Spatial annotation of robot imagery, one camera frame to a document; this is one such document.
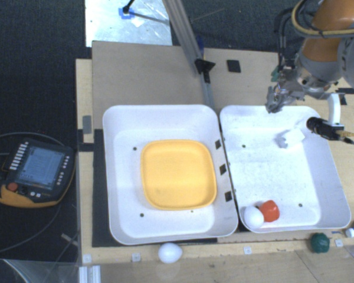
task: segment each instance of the green ball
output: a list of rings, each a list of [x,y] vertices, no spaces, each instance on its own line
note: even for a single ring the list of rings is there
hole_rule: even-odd
[[[311,246],[315,253],[328,252],[329,238],[323,233],[314,233],[311,237]]]

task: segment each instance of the yellow cable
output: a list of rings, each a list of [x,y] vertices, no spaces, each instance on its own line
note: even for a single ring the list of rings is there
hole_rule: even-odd
[[[296,21],[296,11],[300,7],[300,5],[303,3],[304,0],[299,1],[297,5],[295,5],[293,12],[291,13],[291,21],[295,27],[296,30],[300,31],[303,34],[306,35],[314,35],[314,36],[320,36],[320,37],[325,37],[326,35],[338,35],[339,37],[341,35],[349,35],[349,34],[354,34],[354,28],[352,29],[340,29],[336,31],[314,31],[312,29],[307,29],[302,27],[297,21]]]
[[[343,131],[343,130],[339,130],[336,131],[336,133],[340,136],[340,137],[354,137],[354,133],[352,132],[348,132],[348,131]]]

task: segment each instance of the yellow plate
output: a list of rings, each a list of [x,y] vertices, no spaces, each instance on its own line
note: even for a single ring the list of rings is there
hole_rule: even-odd
[[[153,141],[142,150],[141,160],[144,194],[158,209],[203,208],[217,196],[210,152],[198,141]]]

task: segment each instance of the white ball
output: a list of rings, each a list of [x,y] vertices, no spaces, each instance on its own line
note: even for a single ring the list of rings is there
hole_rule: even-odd
[[[182,248],[174,243],[165,243],[159,248],[159,258],[163,263],[174,263],[182,256]]]
[[[247,206],[244,211],[244,222],[250,229],[258,229],[264,224],[264,215],[254,206]]]

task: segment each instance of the red button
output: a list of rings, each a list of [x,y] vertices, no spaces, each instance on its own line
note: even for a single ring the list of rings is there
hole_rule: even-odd
[[[18,184],[16,184],[15,182],[11,182],[6,186],[6,188],[12,192],[16,192],[18,189]]]

